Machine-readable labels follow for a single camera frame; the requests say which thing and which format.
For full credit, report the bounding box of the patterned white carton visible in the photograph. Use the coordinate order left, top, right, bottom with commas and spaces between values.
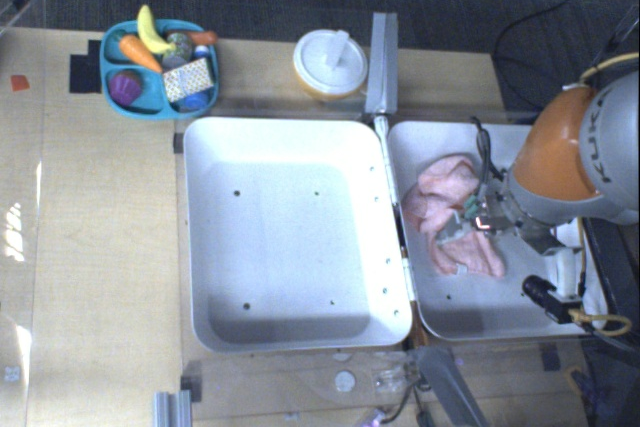
162, 57, 217, 104

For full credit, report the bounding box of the green can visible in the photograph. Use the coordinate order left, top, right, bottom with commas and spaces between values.
162, 31, 195, 69

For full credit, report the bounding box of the blue divided plate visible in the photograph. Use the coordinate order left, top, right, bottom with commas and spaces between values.
98, 18, 222, 122

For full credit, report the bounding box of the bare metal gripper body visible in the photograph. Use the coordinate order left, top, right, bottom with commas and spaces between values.
466, 183, 517, 237

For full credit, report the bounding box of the black cylinder on white bracket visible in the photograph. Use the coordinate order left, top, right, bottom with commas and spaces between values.
521, 246, 585, 326

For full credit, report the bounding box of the yellow banana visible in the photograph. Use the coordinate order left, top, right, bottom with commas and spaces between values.
135, 4, 177, 56

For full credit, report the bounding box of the blue bottle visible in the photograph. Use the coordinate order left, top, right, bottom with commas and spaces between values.
176, 90, 210, 113

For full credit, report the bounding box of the yellow bowl with white lid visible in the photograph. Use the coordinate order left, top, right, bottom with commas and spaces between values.
291, 28, 370, 104

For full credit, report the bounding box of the orange carrot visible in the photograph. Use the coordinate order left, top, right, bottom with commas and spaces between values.
118, 33, 164, 74

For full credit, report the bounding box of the pink cloth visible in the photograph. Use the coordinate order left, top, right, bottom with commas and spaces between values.
401, 153, 508, 279

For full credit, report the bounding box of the white plastic tray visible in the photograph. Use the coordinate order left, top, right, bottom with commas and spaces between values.
386, 120, 609, 342
182, 116, 415, 356

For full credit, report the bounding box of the clear plastic bottle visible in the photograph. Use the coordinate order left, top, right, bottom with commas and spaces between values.
371, 361, 421, 397

